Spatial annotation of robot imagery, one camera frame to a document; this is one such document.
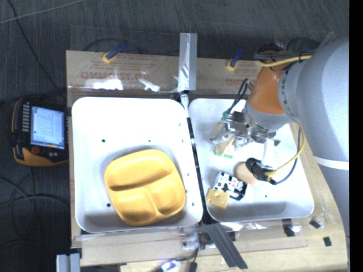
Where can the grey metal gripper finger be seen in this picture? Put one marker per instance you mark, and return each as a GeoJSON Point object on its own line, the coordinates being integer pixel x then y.
{"type": "Point", "coordinates": [219, 136]}
{"type": "Point", "coordinates": [238, 144]}

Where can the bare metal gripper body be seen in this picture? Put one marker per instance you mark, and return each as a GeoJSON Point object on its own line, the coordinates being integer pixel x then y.
{"type": "Point", "coordinates": [241, 125]}

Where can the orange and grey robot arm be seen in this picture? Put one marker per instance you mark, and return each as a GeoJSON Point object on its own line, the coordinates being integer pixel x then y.
{"type": "Point", "coordinates": [317, 101]}

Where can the tan toy bread roll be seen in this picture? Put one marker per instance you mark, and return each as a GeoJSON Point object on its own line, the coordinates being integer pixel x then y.
{"type": "Point", "coordinates": [241, 173]}

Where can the white and black packet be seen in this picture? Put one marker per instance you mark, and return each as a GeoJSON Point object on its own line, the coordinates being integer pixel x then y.
{"type": "Point", "coordinates": [229, 184]}

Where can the yellow cheese wedge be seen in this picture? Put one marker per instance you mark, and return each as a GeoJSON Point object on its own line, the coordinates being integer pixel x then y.
{"type": "Point", "coordinates": [217, 199]}

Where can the white plastic tray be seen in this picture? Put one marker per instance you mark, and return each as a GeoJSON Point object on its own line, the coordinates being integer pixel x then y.
{"type": "Point", "coordinates": [127, 123]}
{"type": "Point", "coordinates": [278, 197]}

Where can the yellow divided plate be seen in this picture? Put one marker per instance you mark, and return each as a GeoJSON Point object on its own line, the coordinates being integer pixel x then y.
{"type": "Point", "coordinates": [144, 186]}

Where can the brown cardboard board red print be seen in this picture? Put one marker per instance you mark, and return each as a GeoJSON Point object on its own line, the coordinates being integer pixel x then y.
{"type": "Point", "coordinates": [130, 72]}

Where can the black cylinder on white bracket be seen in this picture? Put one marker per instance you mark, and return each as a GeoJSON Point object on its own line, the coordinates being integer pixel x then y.
{"type": "Point", "coordinates": [256, 167]}

